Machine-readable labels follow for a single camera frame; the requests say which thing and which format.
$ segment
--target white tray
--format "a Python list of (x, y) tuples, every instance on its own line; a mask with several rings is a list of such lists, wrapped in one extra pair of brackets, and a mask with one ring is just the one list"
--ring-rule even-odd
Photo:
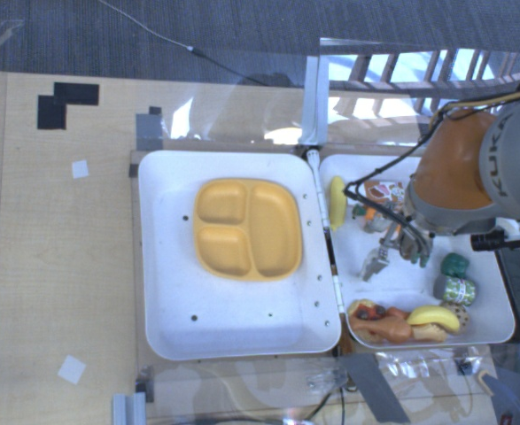
[[(355, 181), (373, 172), (393, 158), (378, 156), (335, 155), (321, 164), (321, 181), (327, 192), (329, 203), (330, 182), (335, 175), (345, 183)], [(407, 158), (376, 179), (407, 182), (419, 162), (419, 158)], [(390, 265), (369, 282), (358, 274), (362, 263), (370, 252), (379, 245), (382, 234), (369, 235), (361, 230), (363, 218), (351, 219), (348, 213), (345, 225), (332, 234), (338, 275), (342, 284), (342, 295), (347, 308), (354, 300), (371, 299), (374, 302), (411, 311), (419, 305), (438, 304), (432, 295), (435, 278), (440, 274), (441, 260), (451, 251), (465, 256), (470, 261), (467, 276), (477, 285), (477, 298), (468, 307), (469, 328), (460, 336), (449, 336), (443, 344), (415, 342), (415, 344), (368, 344), (375, 349), (439, 347), (465, 344), (495, 344), (506, 342), (514, 333), (515, 319), (508, 293), (501, 278), (497, 260), (492, 252), (474, 252), (469, 236), (438, 236), (434, 239), (431, 259), (426, 268), (412, 265), (401, 258), (395, 250), (389, 250)]]
[[(218, 178), (277, 182), (295, 197), (303, 259), (294, 274), (281, 281), (239, 282), (209, 274), (199, 264), (192, 235), (194, 200), (203, 184)], [(338, 306), (306, 162), (282, 154), (155, 151), (140, 164), (139, 192), (145, 331), (159, 356), (188, 360), (324, 352), (337, 343)]]

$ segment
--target plastic fruit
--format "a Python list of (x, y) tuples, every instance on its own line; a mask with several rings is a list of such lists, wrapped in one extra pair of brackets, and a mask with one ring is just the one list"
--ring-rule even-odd
[(429, 323), (421, 326), (412, 326), (412, 328), (415, 340), (430, 340), (441, 344), (447, 337), (446, 331), (438, 324)]
[(330, 228), (335, 231), (343, 223), (346, 216), (346, 195), (343, 193), (345, 182), (335, 176), (330, 182)]
[(385, 316), (399, 316), (400, 318), (403, 318), (404, 320), (407, 319), (407, 317), (411, 313), (406, 312), (405, 310), (401, 310), (397, 307), (390, 307), (385, 311)]
[(466, 269), (470, 262), (458, 253), (451, 252), (440, 264), (440, 272), (450, 277), (456, 277), (458, 279), (466, 278)]
[(369, 299), (361, 299), (350, 304), (348, 316), (355, 316), (360, 320), (381, 320), (385, 316), (385, 308)]
[(464, 332), (470, 323), (469, 313), (464, 308), (464, 305), (455, 304), (454, 302), (443, 302), (440, 306), (450, 310), (458, 318), (458, 321), (461, 323), (461, 328), (459, 329), (458, 334)]
[(399, 316), (386, 316), (381, 320), (375, 321), (360, 320), (355, 316), (351, 316), (348, 320), (354, 332), (367, 330), (385, 338), (393, 344), (402, 344), (413, 335), (411, 326)]
[(429, 324), (431, 322), (438, 324), (452, 334), (456, 334), (461, 328), (461, 323), (458, 321), (456, 314), (439, 305), (423, 305), (417, 307), (407, 317), (407, 323), (412, 326)]

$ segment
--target yellow banana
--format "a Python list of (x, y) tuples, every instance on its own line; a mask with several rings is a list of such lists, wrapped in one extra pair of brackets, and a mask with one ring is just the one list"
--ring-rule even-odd
[(439, 305), (423, 305), (417, 307), (407, 317), (407, 322), (412, 326), (433, 322), (445, 328), (448, 332), (456, 333), (461, 327), (456, 314)]
[(343, 223), (346, 216), (346, 195), (342, 192), (345, 182), (335, 176), (330, 182), (330, 228), (335, 231)]

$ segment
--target yellow divided plate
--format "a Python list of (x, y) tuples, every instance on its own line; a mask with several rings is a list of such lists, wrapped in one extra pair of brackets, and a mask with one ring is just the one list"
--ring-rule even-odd
[(235, 280), (272, 281), (301, 261), (299, 211), (291, 193), (273, 182), (221, 179), (197, 194), (195, 248), (212, 274)]

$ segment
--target metal bracket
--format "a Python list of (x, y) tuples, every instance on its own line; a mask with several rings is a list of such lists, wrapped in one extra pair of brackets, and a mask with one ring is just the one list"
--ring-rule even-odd
[(337, 297), (338, 313), (345, 313), (345, 300), (342, 296), (342, 285), (337, 275), (332, 276), (332, 282), (334, 283), (334, 294)]
[(303, 95), (302, 134), (299, 144), (323, 146), (327, 142), (329, 116), (329, 60), (307, 57)]
[(136, 393), (145, 394), (145, 401), (153, 403), (153, 367), (143, 367), (136, 378)]
[(116, 394), (112, 400), (112, 425), (146, 425), (145, 394)]

